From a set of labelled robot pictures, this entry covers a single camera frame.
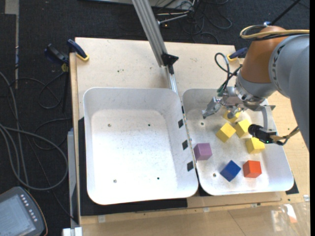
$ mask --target black bracket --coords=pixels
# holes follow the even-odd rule
[[[166,53],[163,53],[161,57],[164,65],[168,66],[169,73],[174,74],[173,64],[178,60],[178,57]]]

